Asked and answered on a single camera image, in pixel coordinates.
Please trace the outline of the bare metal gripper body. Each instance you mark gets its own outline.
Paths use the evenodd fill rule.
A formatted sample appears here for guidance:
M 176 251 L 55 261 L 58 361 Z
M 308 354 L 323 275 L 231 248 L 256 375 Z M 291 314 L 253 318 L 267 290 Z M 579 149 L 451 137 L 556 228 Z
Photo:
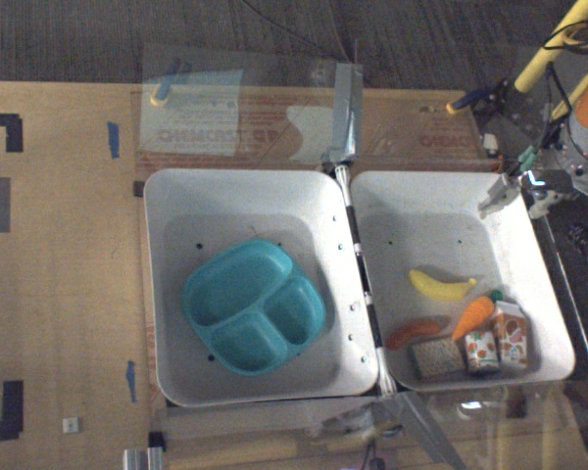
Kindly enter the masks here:
M 530 191 L 579 194 L 588 198 L 588 161 L 567 156 L 541 156 L 532 169 L 520 175 L 519 183 Z

